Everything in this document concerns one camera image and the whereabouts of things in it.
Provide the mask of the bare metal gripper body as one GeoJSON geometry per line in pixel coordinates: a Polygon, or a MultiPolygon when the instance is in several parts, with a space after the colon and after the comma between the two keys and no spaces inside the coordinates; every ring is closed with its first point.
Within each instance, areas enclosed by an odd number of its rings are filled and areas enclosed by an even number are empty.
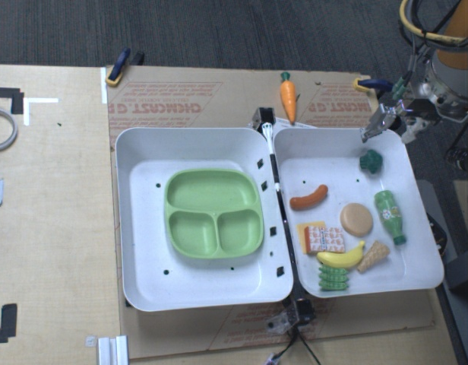
{"type": "Polygon", "coordinates": [[[446,119],[462,123],[468,118],[468,88],[446,84],[395,84],[395,113],[406,124],[421,119],[432,125],[446,119]]]}

